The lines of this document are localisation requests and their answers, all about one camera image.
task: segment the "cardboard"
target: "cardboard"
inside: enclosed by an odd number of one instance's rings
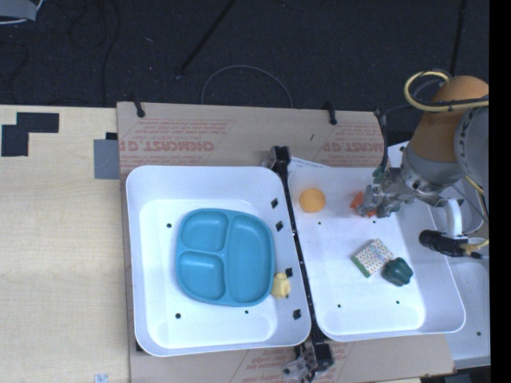
[[[289,381],[283,375],[283,365],[294,359],[294,348],[177,357],[152,357],[137,350],[125,180],[135,167],[144,164],[257,166],[272,146],[288,146],[292,156],[317,164],[376,167],[383,154],[376,118],[368,112],[336,111],[338,123],[332,125],[327,111],[312,109],[141,106],[143,118],[137,116],[134,103],[117,104],[132,381]],[[329,344],[335,363],[314,381],[356,383],[454,372],[449,346],[441,334]]]

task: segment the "blue plate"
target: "blue plate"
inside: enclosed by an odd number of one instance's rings
[[[216,305],[256,305],[271,292],[274,267],[273,236],[258,217],[203,208],[183,218],[176,275],[188,296]]]

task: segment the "orange ball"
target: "orange ball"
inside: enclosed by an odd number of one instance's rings
[[[300,206],[307,213],[321,211],[327,202],[325,194],[318,188],[308,188],[300,194]]]

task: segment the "yellow object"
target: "yellow object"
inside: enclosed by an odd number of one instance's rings
[[[287,279],[287,275],[283,272],[277,272],[273,277],[273,287],[271,288],[271,294],[275,298],[286,298],[291,291],[291,285]]]
[[[325,207],[327,199],[318,188],[308,188],[300,195],[300,206],[307,213],[316,213]]]

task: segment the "white tray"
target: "white tray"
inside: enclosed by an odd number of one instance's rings
[[[421,201],[404,205],[391,217],[361,217],[351,201],[372,184],[372,168],[294,168],[289,187],[312,301],[319,328],[341,342],[460,330],[465,309],[446,256],[423,247],[418,236],[433,230],[430,210]],[[306,213],[299,195],[322,190],[325,208]],[[395,286],[379,272],[364,277],[351,256],[372,239],[381,239],[414,271],[410,283]]]
[[[292,346],[307,339],[311,318],[282,182],[274,172],[143,166],[129,174],[126,194],[135,335],[146,352],[163,357]],[[269,295],[255,306],[230,307],[198,302],[181,290],[174,256],[180,221],[205,207],[252,214],[271,228],[275,272],[291,269],[293,274],[288,298]],[[277,223],[282,223],[279,231]]]

